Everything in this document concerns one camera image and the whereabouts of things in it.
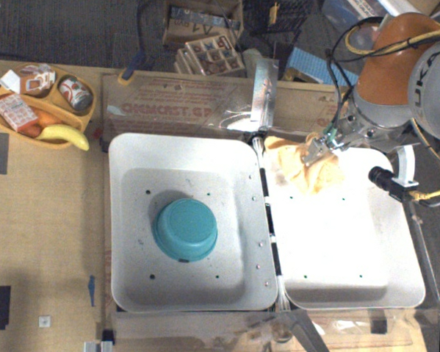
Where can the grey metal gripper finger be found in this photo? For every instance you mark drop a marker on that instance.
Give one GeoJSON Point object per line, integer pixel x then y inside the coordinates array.
{"type": "Point", "coordinates": [329, 154]}
{"type": "Point", "coordinates": [311, 151]}

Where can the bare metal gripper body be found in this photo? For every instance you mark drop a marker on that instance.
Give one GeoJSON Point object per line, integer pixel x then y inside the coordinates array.
{"type": "Point", "coordinates": [358, 133]}

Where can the pale yellow cloth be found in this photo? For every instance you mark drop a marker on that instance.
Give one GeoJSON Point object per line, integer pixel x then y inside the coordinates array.
{"type": "Point", "coordinates": [297, 170]}

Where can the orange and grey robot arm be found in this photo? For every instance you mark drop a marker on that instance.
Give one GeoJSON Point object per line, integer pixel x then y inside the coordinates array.
{"type": "Point", "coordinates": [387, 70]}

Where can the white plastic tray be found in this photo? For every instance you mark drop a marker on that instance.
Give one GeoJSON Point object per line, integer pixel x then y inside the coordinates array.
{"type": "Point", "coordinates": [191, 159]}
{"type": "Point", "coordinates": [349, 244]}

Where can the teal bowl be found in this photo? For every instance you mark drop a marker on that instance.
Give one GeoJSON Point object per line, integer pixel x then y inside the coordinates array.
{"type": "Point", "coordinates": [186, 229]}

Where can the brown cardboard board red print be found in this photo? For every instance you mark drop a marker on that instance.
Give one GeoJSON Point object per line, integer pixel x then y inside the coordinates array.
{"type": "Point", "coordinates": [165, 106]}

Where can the red and white can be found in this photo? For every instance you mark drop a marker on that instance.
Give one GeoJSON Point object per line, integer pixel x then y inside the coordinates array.
{"type": "Point", "coordinates": [75, 92]}

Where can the yellow banana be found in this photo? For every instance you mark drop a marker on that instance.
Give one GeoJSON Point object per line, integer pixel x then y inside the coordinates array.
{"type": "Point", "coordinates": [66, 133]}

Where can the orange divided plate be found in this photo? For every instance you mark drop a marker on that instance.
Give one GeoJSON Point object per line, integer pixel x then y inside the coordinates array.
{"type": "Point", "coordinates": [63, 115]}

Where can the orange carrot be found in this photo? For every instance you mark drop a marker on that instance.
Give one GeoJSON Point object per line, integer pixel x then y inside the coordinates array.
{"type": "Point", "coordinates": [46, 119]}

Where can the orange and white carton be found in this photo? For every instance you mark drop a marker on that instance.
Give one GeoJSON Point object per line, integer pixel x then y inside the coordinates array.
{"type": "Point", "coordinates": [36, 81]}

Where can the white and red packet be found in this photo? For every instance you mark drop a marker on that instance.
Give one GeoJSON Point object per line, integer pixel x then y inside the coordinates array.
{"type": "Point", "coordinates": [15, 111]}

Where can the small white box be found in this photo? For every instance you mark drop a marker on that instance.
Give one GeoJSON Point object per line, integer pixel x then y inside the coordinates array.
{"type": "Point", "coordinates": [8, 80]}

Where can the black cylinder on white bracket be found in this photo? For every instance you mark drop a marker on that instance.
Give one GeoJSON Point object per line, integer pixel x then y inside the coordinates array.
{"type": "Point", "coordinates": [387, 179]}

